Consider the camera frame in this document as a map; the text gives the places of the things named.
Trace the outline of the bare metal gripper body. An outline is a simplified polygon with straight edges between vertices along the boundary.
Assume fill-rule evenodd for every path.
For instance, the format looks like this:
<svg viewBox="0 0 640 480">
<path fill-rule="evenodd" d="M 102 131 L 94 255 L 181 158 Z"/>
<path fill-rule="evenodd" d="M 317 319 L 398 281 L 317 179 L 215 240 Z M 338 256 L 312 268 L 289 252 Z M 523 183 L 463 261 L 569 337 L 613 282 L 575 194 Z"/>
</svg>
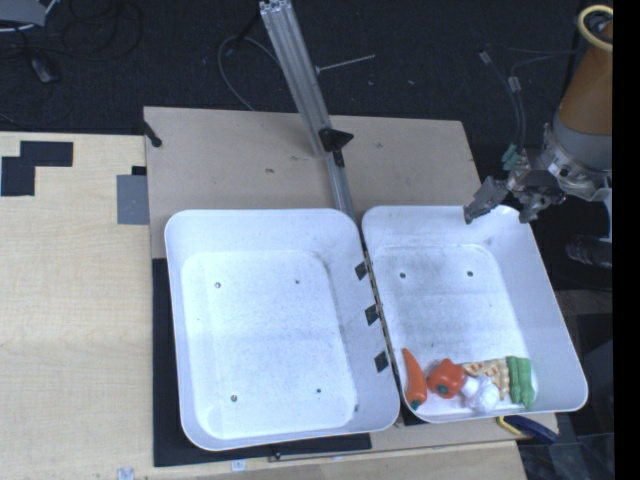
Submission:
<svg viewBox="0 0 640 480">
<path fill-rule="evenodd" d="M 610 194 L 612 136 L 548 125 L 542 147 L 526 150 L 514 164 L 507 186 L 522 204 L 545 207 L 567 196 L 602 202 Z"/>
</svg>

